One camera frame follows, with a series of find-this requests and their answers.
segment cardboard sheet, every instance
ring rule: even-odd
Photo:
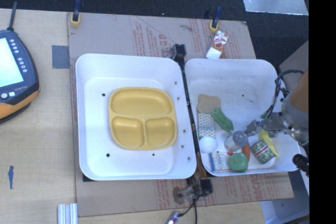
[[[126,180],[95,182],[83,177],[79,167],[75,63],[86,53],[166,57],[173,44],[186,45],[186,61],[205,58],[214,34],[210,20],[107,14],[81,14],[80,24],[68,14],[72,124],[75,150],[78,215],[96,216],[125,212],[186,208],[177,204],[173,189],[186,180]],[[219,21],[229,37],[220,58],[255,59],[248,27],[244,22]],[[288,173],[211,177],[214,192],[198,206],[234,204],[292,198]]]

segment yellow divided plate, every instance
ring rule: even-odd
[[[160,150],[176,140],[176,114],[170,96],[155,88],[126,87],[109,100],[114,141],[129,150]]]

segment white power strip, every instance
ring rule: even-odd
[[[78,224],[77,204],[57,206],[58,224]]]

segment white tray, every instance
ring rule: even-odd
[[[76,62],[79,163],[93,180],[182,179],[196,170],[196,156],[182,73],[167,58],[85,54]],[[109,128],[111,93],[122,87],[164,90],[173,100],[177,137],[161,150],[126,150]]]
[[[197,126],[196,106],[198,95],[218,96],[224,114],[232,120],[235,131],[244,131],[252,120],[260,116],[271,105],[277,73],[274,67],[264,60],[245,59],[191,59],[186,63],[185,73]],[[281,111],[279,99],[274,112]],[[228,133],[216,124],[218,147],[215,151],[225,152],[224,140]],[[257,135],[250,136],[249,141],[256,140]],[[289,135],[279,133],[271,139],[279,157],[260,164],[251,153],[248,169],[243,174],[261,174],[288,172],[296,170],[292,162],[295,154],[300,153],[298,143]],[[208,154],[201,153],[205,169],[214,176],[241,175],[237,172],[212,172]]]

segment white egg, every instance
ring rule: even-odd
[[[200,150],[202,153],[211,153],[217,149],[218,142],[216,138],[211,136],[203,136],[198,144],[200,145]]]

